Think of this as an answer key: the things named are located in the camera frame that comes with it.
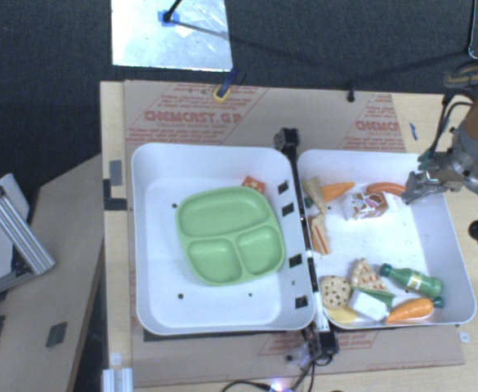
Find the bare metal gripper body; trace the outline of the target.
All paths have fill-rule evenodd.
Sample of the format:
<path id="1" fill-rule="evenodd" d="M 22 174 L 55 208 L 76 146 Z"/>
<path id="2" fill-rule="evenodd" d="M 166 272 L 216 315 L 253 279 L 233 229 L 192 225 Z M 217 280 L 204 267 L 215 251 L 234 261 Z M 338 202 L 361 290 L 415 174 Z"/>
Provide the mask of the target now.
<path id="1" fill-rule="evenodd" d="M 478 195 L 478 163 L 454 156 L 433 156 L 422 163 L 426 183 L 439 191 L 459 191 L 465 187 Z"/>

